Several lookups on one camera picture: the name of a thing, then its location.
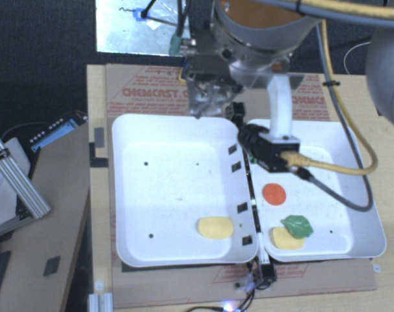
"white tray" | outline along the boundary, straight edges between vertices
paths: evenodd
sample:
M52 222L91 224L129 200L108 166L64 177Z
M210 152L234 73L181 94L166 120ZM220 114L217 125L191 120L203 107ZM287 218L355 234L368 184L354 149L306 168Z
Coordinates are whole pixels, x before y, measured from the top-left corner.
M112 139L116 247L123 262L133 267L244 263L255 256L243 154L231 122L126 114L114 122ZM234 164L241 168L233 172ZM245 203L248 210L238 212ZM207 216L230 218L233 235L202 237L196 225Z
M269 121L252 120L250 124L268 127ZM320 161L357 167L340 123L294 121L293 134L301 140L300 153ZM310 261L377 257L384 252L386 239L376 206L366 213L354 211L293 174L270 174L255 164L250 167L263 244L273 258L283 262ZM309 170L346 199L367 205L361 177L318 168ZM273 206L263 199L262 189L267 183L278 183L285 189L284 204ZM305 216L314 230L299 250L280 250L271 237L272 228L283 226L280 221L289 215Z

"white cable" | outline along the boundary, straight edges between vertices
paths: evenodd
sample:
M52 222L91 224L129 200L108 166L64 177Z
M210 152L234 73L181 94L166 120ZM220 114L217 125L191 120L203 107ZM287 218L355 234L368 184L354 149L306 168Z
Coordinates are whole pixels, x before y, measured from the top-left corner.
M355 45L355 46L351 47L351 48L346 52L345 57L343 58L343 65L344 65L344 67L345 67L346 73L348 73L348 74L350 75L350 72L349 72L349 70L347 69L347 65L346 65L347 56L348 56L353 50L357 49L358 47L364 46L364 45L369 45L369 44L370 44L370 42L360 43L360 44L358 44L358 45Z

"gray cable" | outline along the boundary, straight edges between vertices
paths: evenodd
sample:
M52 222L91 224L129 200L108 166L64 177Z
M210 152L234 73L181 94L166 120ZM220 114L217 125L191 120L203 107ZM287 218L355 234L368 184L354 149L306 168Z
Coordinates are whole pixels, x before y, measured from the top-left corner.
M319 40L319 47L320 47L320 57L321 57L321 62L322 62L322 67L324 70L324 76L326 77L326 81L330 82L332 80L330 80L330 76L328 75L328 69L324 60L324 52L322 50L322 38L321 38L321 33L320 33L320 29L319 26L316 26L316 30L317 30L317 36L318 36L318 40ZM332 85L328 86L328 90L330 92L330 97L332 99L333 102L333 106L334 109L340 119L341 125L343 126L343 130L345 131L345 134L347 136L347 140L348 143L350 144L350 147L352 148L353 154L354 154L354 158L356 159L356 162L358 163L358 166L362 169L363 168L363 163L361 161L360 158L360 154L359 151L356 147L356 144L354 143L353 137L350 133L350 130L347 127L347 123L345 120L345 117L343 116L343 113L340 110L340 106L339 103L337 102L337 98L334 95L334 89ZM354 209L356 211L368 211L372 208L373 206L373 193L372 193L372 188L371 188L371 184L369 183L369 180L367 178L366 175L362 176L363 178L363 182L365 183L365 187L366 187L366 193L367 193L367 197L368 197L368 203L365 207L356 205L355 203L352 203L351 201L348 201L347 199L343 198L342 196L338 195L337 193L335 193L332 189L330 189L329 187L327 187L325 184L321 183L319 180L315 179L313 176L311 178L309 178L308 180L313 183L314 185L316 185L317 187L319 187L321 190L325 191L325 193L331 195L333 198L335 198L337 201L341 202L343 205L346 205L347 207Z
M292 10L294 12L297 11L296 4L289 1L281 1L281 0L252 0L252 1L284 8L287 10ZM303 5L302 3L299 6L298 12L316 18L326 18L326 19L355 23L355 24L359 23L372 27L394 28L394 21L390 19L368 18L365 16L344 14L341 12L334 12L330 10L320 9L317 7L306 6Z

